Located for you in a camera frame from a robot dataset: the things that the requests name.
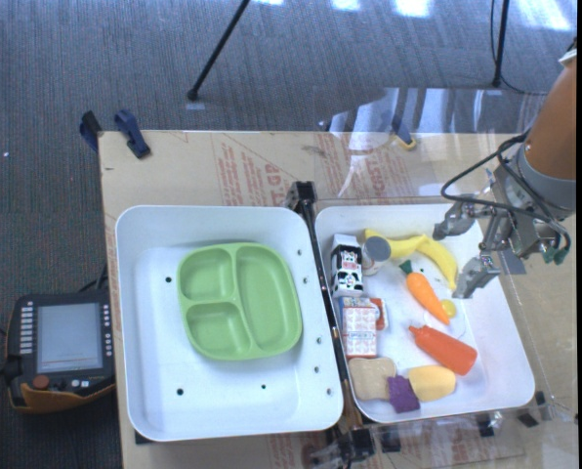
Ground red and white packet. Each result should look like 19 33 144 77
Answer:
338 296 390 332

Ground beige bread slice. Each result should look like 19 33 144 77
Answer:
348 356 398 403

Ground white plastic tray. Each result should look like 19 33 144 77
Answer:
114 204 346 443
313 202 537 425

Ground thin black rod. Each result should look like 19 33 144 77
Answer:
293 197 356 429

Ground white fried egg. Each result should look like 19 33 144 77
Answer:
422 298 468 340

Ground red and white carton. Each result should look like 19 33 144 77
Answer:
340 305 379 360

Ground yellow banana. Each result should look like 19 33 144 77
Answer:
363 228 460 291

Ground yellow rounded toy food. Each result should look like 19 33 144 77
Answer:
407 363 458 404

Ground brown cardboard board red print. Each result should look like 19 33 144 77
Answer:
98 129 578 469

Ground purple grapes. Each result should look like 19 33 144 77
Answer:
387 373 422 414

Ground white cow print carton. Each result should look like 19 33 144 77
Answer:
329 233 365 299

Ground orange bottle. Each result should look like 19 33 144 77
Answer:
407 323 479 377

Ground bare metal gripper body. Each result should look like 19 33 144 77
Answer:
479 162 566 276

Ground black block with thin wires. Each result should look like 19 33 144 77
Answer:
284 180 318 213
308 426 376 467

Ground small can grey lid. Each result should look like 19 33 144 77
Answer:
360 234 394 277

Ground black stand leg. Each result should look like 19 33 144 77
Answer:
187 0 264 103
490 0 516 90

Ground orange carrot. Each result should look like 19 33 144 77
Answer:
398 259 452 326

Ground green divided plate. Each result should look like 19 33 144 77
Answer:
176 241 305 362

